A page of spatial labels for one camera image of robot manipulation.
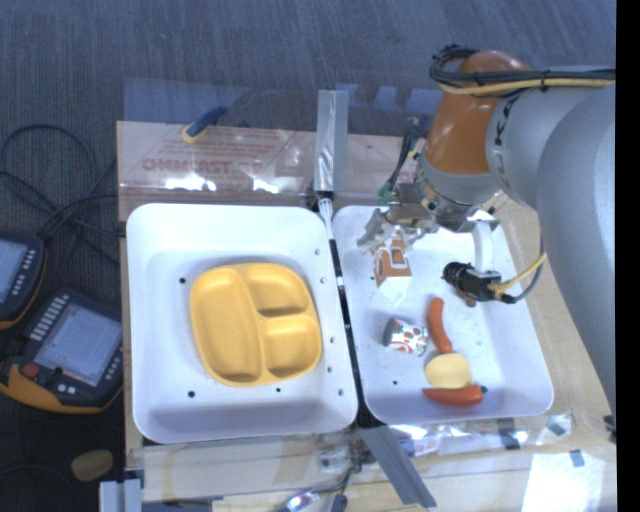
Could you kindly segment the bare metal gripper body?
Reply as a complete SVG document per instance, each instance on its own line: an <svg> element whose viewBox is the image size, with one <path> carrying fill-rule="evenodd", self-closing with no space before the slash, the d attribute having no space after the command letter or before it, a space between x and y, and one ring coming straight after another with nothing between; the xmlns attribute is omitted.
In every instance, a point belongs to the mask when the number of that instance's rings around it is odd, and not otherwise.
<svg viewBox="0 0 640 512"><path fill-rule="evenodd" d="M400 183L391 194L386 220L408 230L464 233L471 230L470 211L469 205L449 200L430 183Z"/></svg>

